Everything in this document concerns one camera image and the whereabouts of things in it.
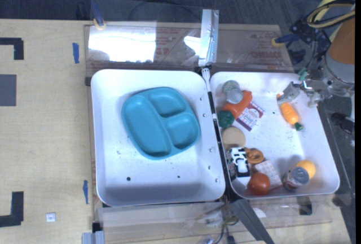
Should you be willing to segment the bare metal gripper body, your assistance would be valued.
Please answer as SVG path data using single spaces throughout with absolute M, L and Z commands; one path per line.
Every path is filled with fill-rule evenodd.
M 351 97 L 355 93 L 353 82 L 347 82 L 338 77 L 328 76 L 321 80 L 305 78 L 302 83 L 308 92 L 319 94 L 322 98 Z

